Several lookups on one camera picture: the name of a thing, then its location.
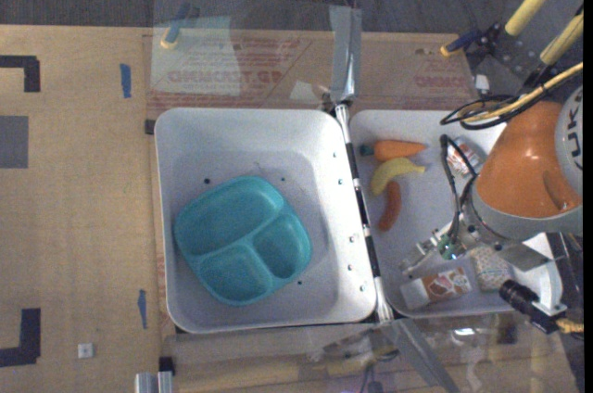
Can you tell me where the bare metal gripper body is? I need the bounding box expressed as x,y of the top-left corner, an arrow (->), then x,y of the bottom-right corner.
433,219 -> 509,262

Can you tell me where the white plastic tray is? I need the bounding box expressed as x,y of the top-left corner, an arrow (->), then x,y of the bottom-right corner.
154,107 -> 378,334
347,108 -> 557,320

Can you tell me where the brown and white carton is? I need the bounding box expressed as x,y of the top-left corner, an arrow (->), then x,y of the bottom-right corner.
399,266 -> 474,311

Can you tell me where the pale patterned packet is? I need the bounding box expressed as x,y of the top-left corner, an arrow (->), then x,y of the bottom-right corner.
469,246 -> 514,292

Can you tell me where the orange-brown sausage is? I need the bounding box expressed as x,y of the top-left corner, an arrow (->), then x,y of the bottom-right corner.
378,180 -> 403,233

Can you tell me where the white and red can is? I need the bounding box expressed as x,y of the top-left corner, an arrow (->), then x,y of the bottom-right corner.
445,135 -> 484,178

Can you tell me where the yellow banana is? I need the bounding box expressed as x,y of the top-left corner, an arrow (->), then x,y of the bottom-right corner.
369,157 -> 426,198

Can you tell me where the orange carrot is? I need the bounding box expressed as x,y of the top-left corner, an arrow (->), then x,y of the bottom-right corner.
360,139 -> 429,163

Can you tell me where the blue divided plate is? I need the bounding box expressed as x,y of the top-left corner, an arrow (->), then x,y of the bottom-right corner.
173,175 -> 313,308

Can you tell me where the black cylinder on white bracket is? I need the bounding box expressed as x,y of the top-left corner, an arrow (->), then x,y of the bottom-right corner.
498,242 -> 569,336

